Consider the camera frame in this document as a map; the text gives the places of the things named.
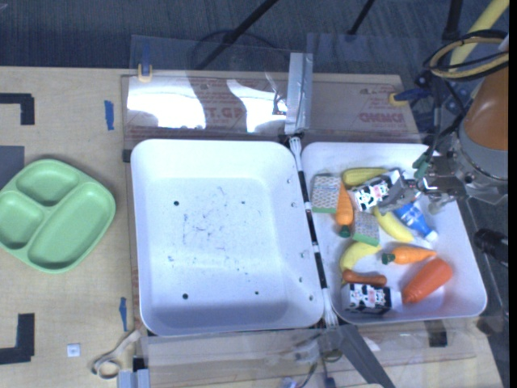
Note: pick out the thin black and white rod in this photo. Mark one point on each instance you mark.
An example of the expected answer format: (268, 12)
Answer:
(311, 216)

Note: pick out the white plastic tray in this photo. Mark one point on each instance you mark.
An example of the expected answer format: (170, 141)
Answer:
(226, 233)
(456, 265)

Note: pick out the green divided plate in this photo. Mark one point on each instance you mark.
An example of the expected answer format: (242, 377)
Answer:
(60, 220)

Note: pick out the cow print milk carton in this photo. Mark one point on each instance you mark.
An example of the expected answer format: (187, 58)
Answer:
(369, 194)
(368, 297)

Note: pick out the yellow banana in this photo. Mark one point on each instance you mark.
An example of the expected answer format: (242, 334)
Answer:
(393, 226)
(355, 253)

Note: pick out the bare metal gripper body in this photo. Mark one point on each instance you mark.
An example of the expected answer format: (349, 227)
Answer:
(446, 180)

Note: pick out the brown sausage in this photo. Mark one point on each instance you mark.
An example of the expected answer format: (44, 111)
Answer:
(363, 278)

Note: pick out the patterned carton with green edge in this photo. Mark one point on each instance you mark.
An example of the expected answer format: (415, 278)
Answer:
(366, 226)
(325, 192)

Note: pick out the yellow corn cob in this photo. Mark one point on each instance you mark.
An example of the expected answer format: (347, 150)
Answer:
(361, 175)

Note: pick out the orange bottle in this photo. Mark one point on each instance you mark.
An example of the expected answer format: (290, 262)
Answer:
(428, 279)

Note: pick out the blue and white bottle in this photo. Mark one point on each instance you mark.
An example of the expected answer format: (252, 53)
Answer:
(416, 218)

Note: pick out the brown cardboard board red print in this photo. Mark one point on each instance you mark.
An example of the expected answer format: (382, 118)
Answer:
(347, 111)

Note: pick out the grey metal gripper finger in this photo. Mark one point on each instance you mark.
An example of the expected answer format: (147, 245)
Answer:
(400, 201)
(404, 184)

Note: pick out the orange carrot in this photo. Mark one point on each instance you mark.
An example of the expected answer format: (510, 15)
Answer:
(412, 254)
(344, 208)

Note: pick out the small white square tile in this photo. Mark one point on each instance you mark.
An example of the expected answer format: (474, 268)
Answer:
(74, 350)

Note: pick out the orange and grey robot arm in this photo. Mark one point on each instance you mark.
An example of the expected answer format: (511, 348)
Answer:
(486, 115)

